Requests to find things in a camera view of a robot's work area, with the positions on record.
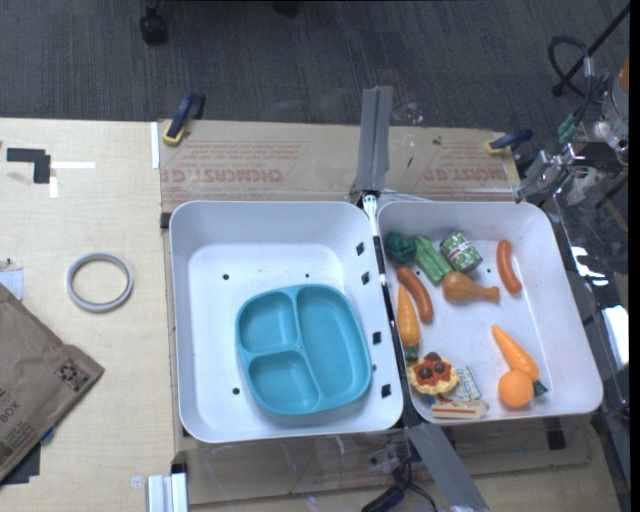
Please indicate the orange sausage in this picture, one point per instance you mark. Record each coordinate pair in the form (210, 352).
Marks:
(416, 295)
(508, 267)

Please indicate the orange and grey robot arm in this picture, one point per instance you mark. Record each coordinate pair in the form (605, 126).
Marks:
(623, 80)

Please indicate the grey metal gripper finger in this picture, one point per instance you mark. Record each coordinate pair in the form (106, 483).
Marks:
(542, 167)
(537, 191)

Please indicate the cream and red cake slice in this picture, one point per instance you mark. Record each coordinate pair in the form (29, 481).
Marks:
(460, 410)

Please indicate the black chair wheel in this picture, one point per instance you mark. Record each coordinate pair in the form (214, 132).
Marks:
(152, 27)

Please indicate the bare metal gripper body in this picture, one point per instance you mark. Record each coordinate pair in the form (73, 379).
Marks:
(602, 152)

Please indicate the brown cardboard board red print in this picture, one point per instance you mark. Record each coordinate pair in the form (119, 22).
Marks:
(250, 165)

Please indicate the brown chicken drumstick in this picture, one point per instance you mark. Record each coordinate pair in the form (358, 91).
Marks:
(462, 287)

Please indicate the orange fruit ball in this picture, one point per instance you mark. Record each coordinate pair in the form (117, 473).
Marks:
(515, 389)

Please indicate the yellow spaghetti with meatballs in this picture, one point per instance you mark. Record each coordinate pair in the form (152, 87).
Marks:
(432, 377)

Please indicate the blue and white packet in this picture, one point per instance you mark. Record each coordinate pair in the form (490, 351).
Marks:
(469, 382)

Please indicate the green broccoli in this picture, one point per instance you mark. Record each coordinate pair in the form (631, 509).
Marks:
(400, 247)

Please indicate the green and white can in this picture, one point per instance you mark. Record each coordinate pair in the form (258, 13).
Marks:
(461, 251)

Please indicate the blue divided plate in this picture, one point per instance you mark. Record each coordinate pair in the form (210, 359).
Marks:
(325, 340)

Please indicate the brown paper envelope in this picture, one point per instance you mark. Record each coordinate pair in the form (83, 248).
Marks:
(35, 380)

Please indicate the thin black and white rod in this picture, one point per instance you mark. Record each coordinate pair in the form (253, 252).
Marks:
(380, 252)

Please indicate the white plastic tray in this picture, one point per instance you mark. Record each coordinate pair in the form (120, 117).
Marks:
(210, 325)
(550, 310)

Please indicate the green asparagus bundle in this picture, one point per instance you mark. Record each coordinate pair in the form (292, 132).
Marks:
(432, 260)

